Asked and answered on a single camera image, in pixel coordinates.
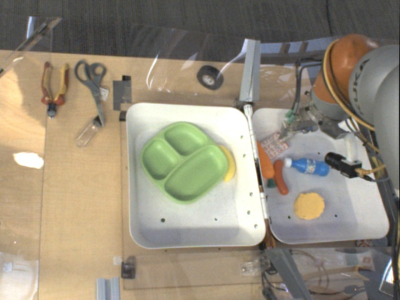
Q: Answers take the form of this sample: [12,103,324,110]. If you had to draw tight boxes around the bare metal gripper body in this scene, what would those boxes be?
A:
[290,106,323,134]

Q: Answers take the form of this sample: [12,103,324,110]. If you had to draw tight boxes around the red and white packet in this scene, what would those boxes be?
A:
[259,131,290,162]

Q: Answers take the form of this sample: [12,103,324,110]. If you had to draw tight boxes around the orange carrot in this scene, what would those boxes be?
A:
[256,140,278,189]

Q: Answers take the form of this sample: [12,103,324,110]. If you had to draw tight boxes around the blue bottle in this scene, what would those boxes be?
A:
[283,157,331,178]

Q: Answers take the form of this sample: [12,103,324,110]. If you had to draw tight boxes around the red sausage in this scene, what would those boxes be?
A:
[273,159,289,196]

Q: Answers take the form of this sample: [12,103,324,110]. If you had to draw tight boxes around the yellow banana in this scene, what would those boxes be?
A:
[218,144,237,183]

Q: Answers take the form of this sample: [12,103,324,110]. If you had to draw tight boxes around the yellow round biscuit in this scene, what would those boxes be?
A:
[294,192,326,221]

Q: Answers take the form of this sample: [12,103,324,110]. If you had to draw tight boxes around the white plastic tray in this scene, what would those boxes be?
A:
[126,102,267,250]
[251,107,391,245]

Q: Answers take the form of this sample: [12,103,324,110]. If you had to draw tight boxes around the black tape roll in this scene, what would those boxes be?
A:
[196,64,225,91]

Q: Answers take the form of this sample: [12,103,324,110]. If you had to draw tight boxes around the green divided plate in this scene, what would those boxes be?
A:
[140,121,230,205]

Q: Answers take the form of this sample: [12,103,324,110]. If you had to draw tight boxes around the grey scissors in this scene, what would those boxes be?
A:
[74,59,108,128]

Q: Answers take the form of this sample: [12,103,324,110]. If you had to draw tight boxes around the clear plastic bottle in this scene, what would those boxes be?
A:
[75,116,103,148]

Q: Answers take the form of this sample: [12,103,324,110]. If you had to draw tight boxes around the red and yellow pliers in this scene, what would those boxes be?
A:
[41,61,71,119]

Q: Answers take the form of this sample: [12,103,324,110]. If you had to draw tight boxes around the black cylinder on white bracket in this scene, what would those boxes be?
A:
[324,132,363,179]

